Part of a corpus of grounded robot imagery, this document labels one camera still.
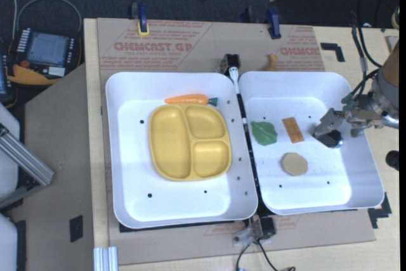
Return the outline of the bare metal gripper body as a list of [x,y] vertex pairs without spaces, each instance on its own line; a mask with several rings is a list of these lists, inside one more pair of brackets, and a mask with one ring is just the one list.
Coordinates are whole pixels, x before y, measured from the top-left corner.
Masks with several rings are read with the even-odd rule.
[[367,94],[357,99],[349,93],[343,98],[343,115],[351,124],[351,136],[358,137],[365,129],[384,126],[399,128],[399,88],[372,85]]

